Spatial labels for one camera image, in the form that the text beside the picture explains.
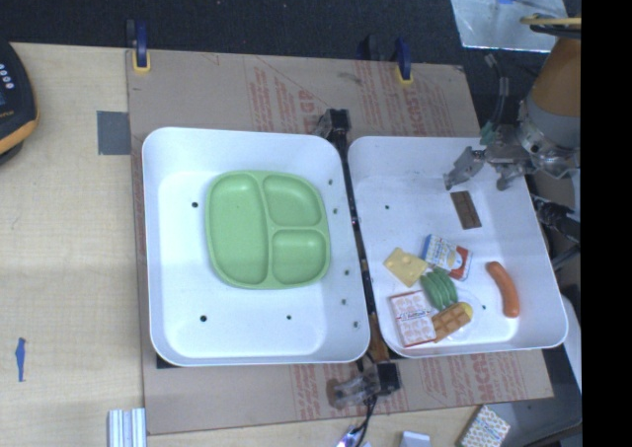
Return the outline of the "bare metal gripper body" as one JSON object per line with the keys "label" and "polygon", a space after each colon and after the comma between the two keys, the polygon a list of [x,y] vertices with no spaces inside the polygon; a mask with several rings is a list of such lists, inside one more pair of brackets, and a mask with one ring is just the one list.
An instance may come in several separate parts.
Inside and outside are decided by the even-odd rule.
{"label": "bare metal gripper body", "polygon": [[482,128],[486,160],[499,164],[531,164],[533,173],[569,176],[580,168],[579,151],[562,147],[546,137],[531,122],[497,124],[487,122]]}

